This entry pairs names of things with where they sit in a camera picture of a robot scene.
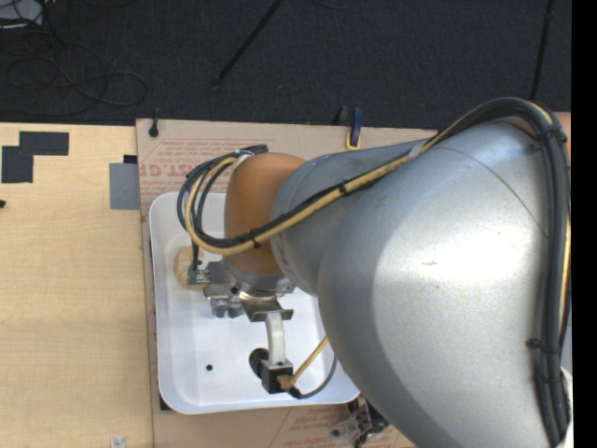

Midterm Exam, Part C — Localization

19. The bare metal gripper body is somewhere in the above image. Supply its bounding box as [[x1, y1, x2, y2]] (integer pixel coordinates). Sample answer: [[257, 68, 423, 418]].
[[202, 261, 296, 322]]

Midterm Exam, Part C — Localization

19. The tan toy bread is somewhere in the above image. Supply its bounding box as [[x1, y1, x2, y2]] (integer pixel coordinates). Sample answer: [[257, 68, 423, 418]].
[[173, 245, 206, 287]]

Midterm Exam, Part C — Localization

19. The white plastic tray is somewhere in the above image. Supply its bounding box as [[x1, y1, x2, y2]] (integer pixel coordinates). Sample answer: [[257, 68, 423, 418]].
[[148, 190, 363, 416]]

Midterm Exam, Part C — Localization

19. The brown cardboard board red print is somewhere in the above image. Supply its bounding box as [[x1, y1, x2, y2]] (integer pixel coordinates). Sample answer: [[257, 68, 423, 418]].
[[134, 118, 439, 448]]

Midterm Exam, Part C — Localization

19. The black cylinder on white bracket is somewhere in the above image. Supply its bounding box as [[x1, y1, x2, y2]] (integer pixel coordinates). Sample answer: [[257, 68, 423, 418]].
[[248, 311, 296, 395]]

